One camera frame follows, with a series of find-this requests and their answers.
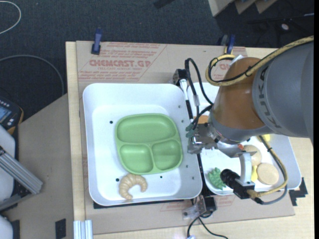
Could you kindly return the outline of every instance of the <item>toy croissant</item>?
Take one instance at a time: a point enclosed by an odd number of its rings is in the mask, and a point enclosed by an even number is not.
[[[135,185],[139,185],[142,192],[144,192],[148,187],[146,179],[141,175],[129,173],[124,176],[119,184],[119,192],[121,197],[127,200],[132,199],[133,196],[129,193],[129,189]]]

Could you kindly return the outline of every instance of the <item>round toy cookie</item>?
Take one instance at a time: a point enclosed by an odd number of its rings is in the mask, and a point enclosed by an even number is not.
[[[259,165],[261,163],[262,155],[259,148],[254,145],[245,145],[243,148],[244,151],[250,152],[255,151],[256,153],[251,156],[251,164],[252,166]]]
[[[257,167],[258,180],[267,185],[274,185],[279,180],[279,172],[273,164],[261,163]]]

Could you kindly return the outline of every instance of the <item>blue clamp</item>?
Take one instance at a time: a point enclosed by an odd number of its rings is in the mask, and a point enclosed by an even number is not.
[[[97,28],[95,31],[95,36],[94,36],[94,43],[92,45],[92,50],[91,53],[95,55],[100,55],[100,49],[101,49],[101,38],[102,38],[102,30],[101,28]]]
[[[232,54],[234,43],[235,43],[235,36],[233,34],[231,34],[230,38],[229,38],[228,46],[225,49],[226,54]]]

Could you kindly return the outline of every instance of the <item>black device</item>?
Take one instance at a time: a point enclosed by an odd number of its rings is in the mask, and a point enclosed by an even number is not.
[[[22,119],[23,110],[20,106],[0,96],[0,125],[13,134],[15,127],[21,123]]]

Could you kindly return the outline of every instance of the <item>white tray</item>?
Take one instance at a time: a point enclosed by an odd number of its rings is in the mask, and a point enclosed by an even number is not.
[[[202,180],[196,155],[187,153],[185,128],[189,124],[181,89],[172,84],[94,83],[83,92],[87,138],[89,191],[102,206],[191,199],[199,195]],[[115,143],[116,122],[128,115],[161,113],[176,124],[182,149],[181,165],[169,172],[143,175],[148,189],[134,186],[132,200],[119,194],[119,181],[128,172],[121,165]]]
[[[200,111],[204,109],[205,107],[209,106],[209,103],[207,100],[204,98],[200,86],[198,83],[194,83],[194,87],[196,89],[196,93],[198,95],[199,101],[200,101]],[[203,88],[205,90],[206,95],[209,97],[209,99],[214,102],[215,98],[217,96],[218,92],[218,87],[213,86],[209,83],[203,83]],[[187,90],[187,94],[190,100],[192,112],[195,115],[196,114],[196,109],[195,105],[193,102],[193,94],[190,88]],[[272,158],[269,152],[267,152],[265,146],[263,143],[257,138],[257,137],[251,137],[249,142],[242,142],[243,145],[251,144],[255,145],[258,147],[262,153],[262,162],[270,163],[273,164],[279,171],[279,180],[277,184],[275,185],[266,185],[263,184],[259,181],[255,182],[255,190],[256,191],[266,191],[266,190],[271,190],[273,188],[276,188],[280,186],[283,181],[283,175],[281,171],[279,170],[278,165]],[[288,189],[295,189],[299,187],[301,184],[301,173],[296,161],[295,154],[293,152],[293,149],[290,144],[290,140],[287,136],[284,135],[277,135],[277,134],[272,134],[270,135],[270,140],[269,140],[269,145],[274,149],[276,154],[279,156],[283,164],[285,165],[285,168],[288,173],[288,183],[287,183],[287,188]],[[221,171],[224,169],[230,169],[237,174],[240,175],[240,161],[239,158],[230,158],[224,153],[222,153],[218,149],[213,149],[213,150],[203,150],[200,154],[201,162],[202,162],[202,167],[203,167],[203,172],[205,176],[205,184],[207,185],[208,189],[217,194],[217,195],[230,195],[233,194],[233,190],[229,187],[225,187],[222,190],[214,187],[207,176],[207,174],[214,169],[215,167],[218,167]]]

